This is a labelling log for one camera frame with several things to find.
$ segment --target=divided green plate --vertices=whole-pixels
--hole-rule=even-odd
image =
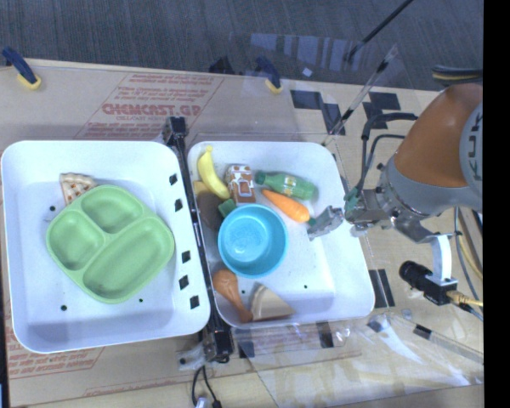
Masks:
[[[142,201],[115,185],[75,199],[51,222],[53,260],[87,294],[121,303],[149,283],[172,258],[172,231]]]

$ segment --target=toy bottle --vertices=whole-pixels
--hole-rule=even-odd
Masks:
[[[286,173],[278,173],[276,175],[257,173],[255,175],[255,182],[257,184],[265,184],[276,192],[287,196],[294,196],[300,200],[309,200],[315,192],[315,186],[309,181]]]

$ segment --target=toy carrot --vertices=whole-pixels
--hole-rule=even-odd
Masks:
[[[272,204],[278,207],[286,216],[297,222],[308,222],[309,211],[304,204],[293,200],[289,196],[285,196],[274,192],[273,190],[262,189],[261,192],[266,196]]]

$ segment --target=light blue bowl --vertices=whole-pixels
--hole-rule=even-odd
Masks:
[[[260,204],[233,210],[221,224],[218,249],[225,265],[239,276],[259,278],[276,270],[289,246],[280,215]]]

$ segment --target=yellow banana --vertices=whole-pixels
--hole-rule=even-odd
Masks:
[[[201,175],[202,182],[204,182],[211,192],[222,200],[228,200],[230,198],[229,189],[215,173],[212,150],[213,147],[211,145],[207,145],[206,152],[204,152],[204,154],[202,154],[202,156],[198,159],[198,173]]]

